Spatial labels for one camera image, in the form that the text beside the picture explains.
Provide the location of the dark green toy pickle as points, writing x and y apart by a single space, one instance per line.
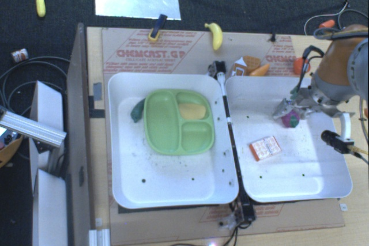
137 112

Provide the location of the brown and white carton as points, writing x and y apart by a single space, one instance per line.
237 68

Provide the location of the orange carrot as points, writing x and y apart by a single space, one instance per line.
260 70

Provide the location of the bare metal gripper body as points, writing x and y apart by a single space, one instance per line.
312 102

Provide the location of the white plastic tray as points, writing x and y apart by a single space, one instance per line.
173 175
288 175

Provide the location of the small brown can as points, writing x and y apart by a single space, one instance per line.
19 55

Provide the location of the orange toy waffle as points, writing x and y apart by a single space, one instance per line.
253 62

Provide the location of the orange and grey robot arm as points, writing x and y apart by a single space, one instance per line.
331 66

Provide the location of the yellow banana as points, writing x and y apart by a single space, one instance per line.
216 36

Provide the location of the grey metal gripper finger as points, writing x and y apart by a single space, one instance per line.
306 113
284 108

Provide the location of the black cylinder on white bracket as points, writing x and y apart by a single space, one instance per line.
334 139

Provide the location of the brown cardboard board, red print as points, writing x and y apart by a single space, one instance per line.
161 54

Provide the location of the yellow toy bread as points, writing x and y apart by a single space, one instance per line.
191 111

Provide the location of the small orange toy piece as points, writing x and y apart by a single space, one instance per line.
327 23

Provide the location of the yellow capsule-shaped toy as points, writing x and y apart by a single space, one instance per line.
40 6

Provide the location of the thin black and white rod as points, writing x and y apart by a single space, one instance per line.
230 129

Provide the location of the orange toy fruit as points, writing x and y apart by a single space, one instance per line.
299 66

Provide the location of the purple toy grapes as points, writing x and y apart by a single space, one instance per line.
290 120

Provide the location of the orange and white packet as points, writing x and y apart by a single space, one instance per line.
265 148

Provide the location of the green divided plate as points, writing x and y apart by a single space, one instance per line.
161 124

